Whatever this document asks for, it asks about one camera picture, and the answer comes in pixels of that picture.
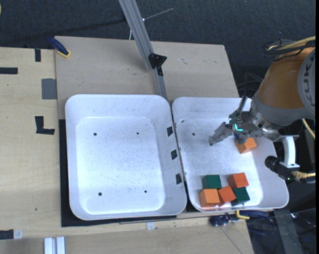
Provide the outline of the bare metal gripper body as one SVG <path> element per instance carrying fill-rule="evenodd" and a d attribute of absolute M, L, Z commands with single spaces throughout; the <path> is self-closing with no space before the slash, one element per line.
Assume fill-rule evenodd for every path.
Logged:
<path fill-rule="evenodd" d="M 266 120 L 258 111 L 235 112 L 231 115 L 233 133 L 245 134 L 248 138 L 265 137 L 275 141 L 280 136 L 281 126 Z"/>

